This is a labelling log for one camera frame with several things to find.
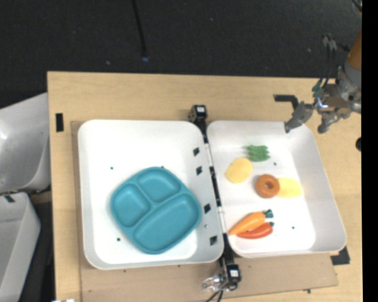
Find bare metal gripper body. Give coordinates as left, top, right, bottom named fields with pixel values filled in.
left=313, top=83, right=363, bottom=116

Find green pea pods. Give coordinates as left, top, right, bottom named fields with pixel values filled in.
left=244, top=144, right=272, bottom=163

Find yellow oval toy food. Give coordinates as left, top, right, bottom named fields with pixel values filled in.
left=276, top=177, right=304, bottom=199

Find yellow round toy food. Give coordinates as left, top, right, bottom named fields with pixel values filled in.
left=224, top=157, right=254, bottom=184

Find brown doughnut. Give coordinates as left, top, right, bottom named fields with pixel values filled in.
left=255, top=174, right=281, bottom=199

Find white plastic tray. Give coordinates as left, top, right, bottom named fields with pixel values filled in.
left=77, top=119, right=226, bottom=271
left=205, top=120, right=348, bottom=259

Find orange carrot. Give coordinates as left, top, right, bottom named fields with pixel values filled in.
left=228, top=209, right=275, bottom=236

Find red chili pepper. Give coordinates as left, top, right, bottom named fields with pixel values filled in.
left=236, top=221, right=275, bottom=240

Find blue divided plate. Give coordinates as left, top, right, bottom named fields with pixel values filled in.
left=109, top=165, right=203, bottom=255

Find black block with thin wires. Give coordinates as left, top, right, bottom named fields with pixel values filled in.
left=220, top=262, right=242, bottom=291
left=188, top=104, right=209, bottom=123

